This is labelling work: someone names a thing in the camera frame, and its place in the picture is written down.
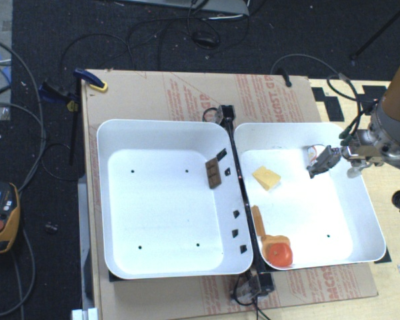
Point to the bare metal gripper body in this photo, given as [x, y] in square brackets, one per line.
[378, 148]

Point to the brown cardboard board red print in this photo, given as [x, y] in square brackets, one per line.
[153, 95]

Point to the red tomato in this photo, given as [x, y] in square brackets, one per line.
[279, 255]

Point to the yellow cheese wedge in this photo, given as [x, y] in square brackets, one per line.
[266, 178]

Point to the tan toy spatula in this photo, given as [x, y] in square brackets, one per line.
[258, 220]

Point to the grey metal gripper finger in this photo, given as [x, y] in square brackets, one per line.
[327, 152]
[330, 165]

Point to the small white packet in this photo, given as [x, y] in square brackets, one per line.
[312, 152]

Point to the white plastic tray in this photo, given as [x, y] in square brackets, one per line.
[313, 212]
[160, 205]

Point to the thin black rod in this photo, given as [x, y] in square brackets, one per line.
[240, 178]

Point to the brown chocolate bar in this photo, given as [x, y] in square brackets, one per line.
[213, 173]

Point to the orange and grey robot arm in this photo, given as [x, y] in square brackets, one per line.
[394, 92]

